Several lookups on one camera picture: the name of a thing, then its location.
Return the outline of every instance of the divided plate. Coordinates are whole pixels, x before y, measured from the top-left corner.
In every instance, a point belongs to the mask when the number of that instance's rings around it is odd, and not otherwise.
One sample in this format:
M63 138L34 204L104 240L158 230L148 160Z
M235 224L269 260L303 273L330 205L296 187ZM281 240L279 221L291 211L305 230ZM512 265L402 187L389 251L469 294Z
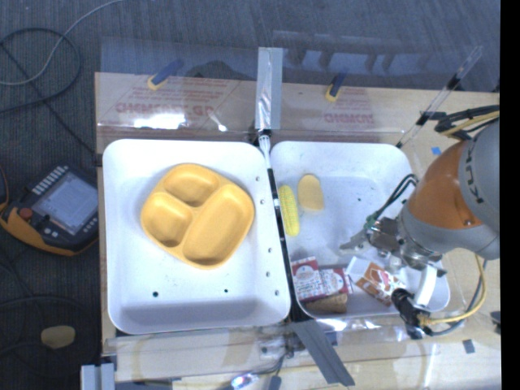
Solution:
M171 255L213 269L235 253L253 218L254 204L244 189L207 167L182 163L146 199L141 226Z

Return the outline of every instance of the gray carpet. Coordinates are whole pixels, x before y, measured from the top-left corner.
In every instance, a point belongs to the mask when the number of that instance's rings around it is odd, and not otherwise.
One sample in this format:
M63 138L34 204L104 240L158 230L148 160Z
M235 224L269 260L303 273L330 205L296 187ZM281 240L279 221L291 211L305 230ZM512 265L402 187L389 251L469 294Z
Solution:
M33 76L57 39L46 29L63 33L109 1L0 0L0 80ZM145 72L150 64L143 59L152 59L158 47L211 46L254 54L259 46L278 46L286 49L287 81L324 85L346 68L346 85L441 89L482 46L481 59L459 89L490 92L500 83L500 30L501 0L121 2L82 20L43 76L22 86L0 85L0 166L11 197L55 163L75 163L95 175L93 74ZM246 60L208 75L255 77ZM19 289L16 273L32 296L68 297L80 305L49 300L5 308L0 303L0 388L79 389L79 365L99 361L93 349L99 341L98 246L65 258L32 249L1 230L0 263L3 300L28 295ZM55 354L25 345L39 340L34 319L75 324L76 347Z

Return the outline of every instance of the small cardboard box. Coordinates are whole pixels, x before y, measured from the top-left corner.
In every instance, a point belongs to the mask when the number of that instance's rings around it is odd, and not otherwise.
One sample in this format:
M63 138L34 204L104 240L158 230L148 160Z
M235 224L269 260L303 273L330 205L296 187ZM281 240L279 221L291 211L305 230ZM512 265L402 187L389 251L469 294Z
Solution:
M291 263L294 288L299 301L313 301L327 295L315 257Z
M327 295L334 295L336 293L352 292L352 286L349 283L349 277L341 268L320 269L320 275L325 286Z
M345 274L350 276L356 286L386 306L392 304L393 291L405 287L403 282L381 266L355 256L345 269Z

